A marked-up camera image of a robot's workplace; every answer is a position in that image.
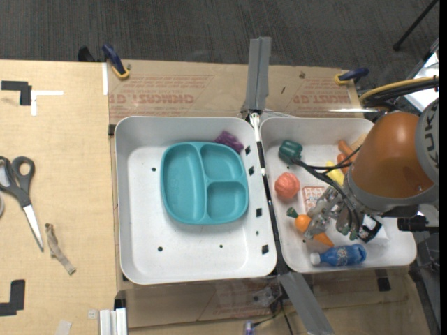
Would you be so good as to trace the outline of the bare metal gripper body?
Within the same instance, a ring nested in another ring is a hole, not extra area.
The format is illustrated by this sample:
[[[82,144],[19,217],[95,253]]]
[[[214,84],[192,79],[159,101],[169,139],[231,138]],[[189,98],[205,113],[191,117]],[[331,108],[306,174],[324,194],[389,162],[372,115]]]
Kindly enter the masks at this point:
[[[336,220],[336,230],[344,236],[357,237],[360,219],[352,203],[337,195],[329,206],[329,215]]]

